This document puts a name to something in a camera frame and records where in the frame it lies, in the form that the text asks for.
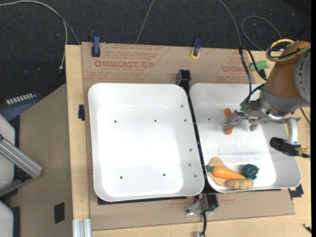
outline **white object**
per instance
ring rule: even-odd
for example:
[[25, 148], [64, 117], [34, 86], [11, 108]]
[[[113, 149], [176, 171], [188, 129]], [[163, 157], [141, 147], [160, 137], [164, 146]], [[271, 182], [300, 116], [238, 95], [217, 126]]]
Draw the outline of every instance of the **white object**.
[[0, 200], [0, 236], [13, 237], [13, 212]]
[[[249, 122], [244, 120], [225, 135], [222, 124], [226, 122], [224, 109], [240, 110], [239, 104], [249, 93], [248, 84], [197, 83], [190, 89], [193, 109], [197, 119], [204, 162], [208, 165], [213, 157], [219, 157], [225, 166], [241, 172], [250, 163], [259, 168], [251, 190], [293, 188], [301, 183], [301, 173], [295, 157], [287, 156], [270, 147], [273, 137], [287, 139], [283, 124], [267, 123], [249, 130]], [[252, 99], [259, 97], [255, 92]], [[238, 190], [216, 185], [208, 177], [212, 188], [219, 192]]]
[[[13, 145], [15, 143], [15, 131], [13, 126], [0, 114], [0, 134]], [[14, 177], [14, 164], [0, 155], [0, 188], [12, 182]]]
[[98, 83], [88, 93], [94, 189], [106, 201], [194, 196], [204, 187], [185, 91]]
[[91, 219], [73, 220], [73, 237], [92, 237]]
[[305, 52], [295, 69], [295, 84], [302, 98], [311, 105], [311, 51]]
[[288, 142], [289, 143], [295, 143], [297, 142], [298, 138], [298, 130], [297, 130], [297, 122], [294, 118], [289, 118], [289, 120], [286, 122], [287, 125], [287, 131], [288, 131]]

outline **small orange object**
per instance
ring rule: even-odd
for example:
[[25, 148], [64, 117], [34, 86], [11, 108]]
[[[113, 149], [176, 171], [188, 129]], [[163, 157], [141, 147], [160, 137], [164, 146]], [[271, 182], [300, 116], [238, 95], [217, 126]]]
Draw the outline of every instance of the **small orange object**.
[[[225, 114], [225, 117], [226, 117], [226, 121], [228, 121], [228, 120], [229, 120], [229, 117], [232, 115], [231, 109], [226, 108], [226, 109], [224, 110], [224, 114]], [[225, 133], [226, 135], [230, 135], [230, 134], [232, 133], [232, 131], [233, 131], [233, 128], [230, 127], [230, 128], [227, 128], [227, 129], [224, 131], [224, 133]]]
[[216, 177], [224, 179], [244, 179], [245, 177], [225, 166], [217, 165], [213, 168], [213, 174]]

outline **white tray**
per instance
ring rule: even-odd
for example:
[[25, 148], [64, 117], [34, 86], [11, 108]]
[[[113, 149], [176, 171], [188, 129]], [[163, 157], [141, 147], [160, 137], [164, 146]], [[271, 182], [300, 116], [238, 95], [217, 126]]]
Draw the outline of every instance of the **white tray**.
[[13, 212], [0, 200], [0, 233], [1, 237], [13, 237]]
[[[223, 133], [226, 122], [224, 109], [240, 110], [239, 104], [249, 93], [248, 84], [197, 83], [192, 85], [190, 96], [193, 103], [204, 162], [209, 164], [213, 157], [219, 157], [225, 166], [241, 171], [247, 163], [259, 168], [251, 190], [292, 188], [301, 183], [301, 173], [295, 157], [287, 156], [271, 148], [272, 137], [287, 139], [285, 126], [268, 123], [255, 131], [249, 130], [249, 122], [244, 120], [233, 128], [230, 135]], [[257, 99], [258, 91], [252, 99]], [[212, 188], [219, 192], [238, 190], [218, 186], [208, 177]]]
[[[14, 127], [0, 114], [0, 134], [13, 145], [15, 144]], [[0, 155], [0, 188], [12, 183], [14, 163]]]
[[88, 92], [94, 189], [106, 201], [194, 196], [204, 187], [185, 91], [98, 83]]

